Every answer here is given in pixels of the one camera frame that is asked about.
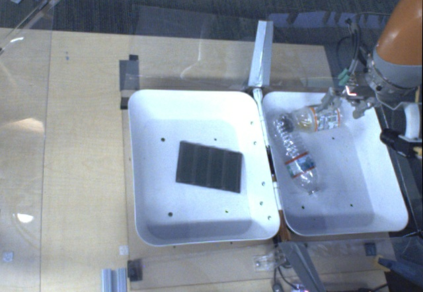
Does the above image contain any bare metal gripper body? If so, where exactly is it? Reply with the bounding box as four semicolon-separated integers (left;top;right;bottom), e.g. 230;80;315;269
343;57;416;110

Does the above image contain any clear bottle with orange label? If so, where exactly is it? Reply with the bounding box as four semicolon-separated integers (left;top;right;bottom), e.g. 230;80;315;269
279;104;344;135

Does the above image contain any clear bottle with blue label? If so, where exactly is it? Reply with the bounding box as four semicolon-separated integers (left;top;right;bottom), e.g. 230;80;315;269
272;118;321;196

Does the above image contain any white plastic tray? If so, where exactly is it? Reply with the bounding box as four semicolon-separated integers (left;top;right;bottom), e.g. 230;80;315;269
262;91;410;237
128;89;282;247

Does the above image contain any black ribbed rectangular pad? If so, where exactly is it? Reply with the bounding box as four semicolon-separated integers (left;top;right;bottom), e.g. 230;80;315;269
175;140;244;194

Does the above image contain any black cylinder on white bracket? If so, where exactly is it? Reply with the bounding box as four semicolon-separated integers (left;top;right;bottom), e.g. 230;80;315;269
379;102;423;158

